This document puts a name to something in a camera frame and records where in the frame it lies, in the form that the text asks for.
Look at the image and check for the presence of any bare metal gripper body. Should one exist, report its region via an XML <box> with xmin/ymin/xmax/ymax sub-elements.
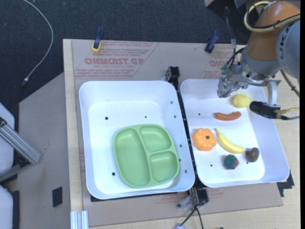
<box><xmin>224</xmin><ymin>64</ymin><xmax>270</xmax><ymax>91</ymax></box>

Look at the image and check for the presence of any yellow lemon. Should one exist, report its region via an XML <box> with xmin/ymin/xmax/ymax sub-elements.
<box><xmin>232</xmin><ymin>94</ymin><xmax>251</xmax><ymax>109</ymax></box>

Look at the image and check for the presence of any orange sausage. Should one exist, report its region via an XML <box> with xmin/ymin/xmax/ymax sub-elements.
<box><xmin>214</xmin><ymin>111</ymin><xmax>242</xmax><ymax>122</ymax></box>

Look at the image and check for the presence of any white plastic tray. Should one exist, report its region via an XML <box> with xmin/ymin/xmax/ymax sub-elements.
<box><xmin>180</xmin><ymin>78</ymin><xmax>290</xmax><ymax>188</ymax></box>
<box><xmin>78</xmin><ymin>80</ymin><xmax>196</xmax><ymax>200</ymax></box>

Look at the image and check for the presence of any orange pumpkin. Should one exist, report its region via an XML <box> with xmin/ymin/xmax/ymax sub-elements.
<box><xmin>192</xmin><ymin>127</ymin><xmax>217</xmax><ymax>152</ymax></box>

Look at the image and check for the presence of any yellow banana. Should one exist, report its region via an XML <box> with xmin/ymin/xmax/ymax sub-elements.
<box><xmin>215</xmin><ymin>127</ymin><xmax>247</xmax><ymax>155</ymax></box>

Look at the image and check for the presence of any thin black and white rod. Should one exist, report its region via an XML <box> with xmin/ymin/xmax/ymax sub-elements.
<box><xmin>174</xmin><ymin>79</ymin><xmax>200</xmax><ymax>191</ymax></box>

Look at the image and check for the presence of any green and orange toy vegetable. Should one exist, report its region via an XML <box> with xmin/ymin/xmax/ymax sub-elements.
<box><xmin>223</xmin><ymin>154</ymin><xmax>240</xmax><ymax>170</ymax></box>

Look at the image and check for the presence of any brown cardboard board red print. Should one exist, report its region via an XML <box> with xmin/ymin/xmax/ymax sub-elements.
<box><xmin>71</xmin><ymin>39</ymin><xmax>284</xmax><ymax>228</ymax></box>

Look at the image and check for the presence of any green divided plate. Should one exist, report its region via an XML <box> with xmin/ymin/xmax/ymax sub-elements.
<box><xmin>112</xmin><ymin>124</ymin><xmax>180</xmax><ymax>189</ymax></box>

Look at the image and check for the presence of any black cylinder on white bracket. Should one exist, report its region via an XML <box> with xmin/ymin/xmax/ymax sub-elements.
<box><xmin>249</xmin><ymin>80</ymin><xmax>282</xmax><ymax>119</ymax></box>

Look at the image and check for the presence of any black block with thin wires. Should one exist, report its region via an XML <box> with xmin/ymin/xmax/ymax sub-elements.
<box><xmin>164</xmin><ymin>65</ymin><xmax>181</xmax><ymax>86</ymax></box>
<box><xmin>187</xmin><ymin>188</ymin><xmax>209</xmax><ymax>205</ymax></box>

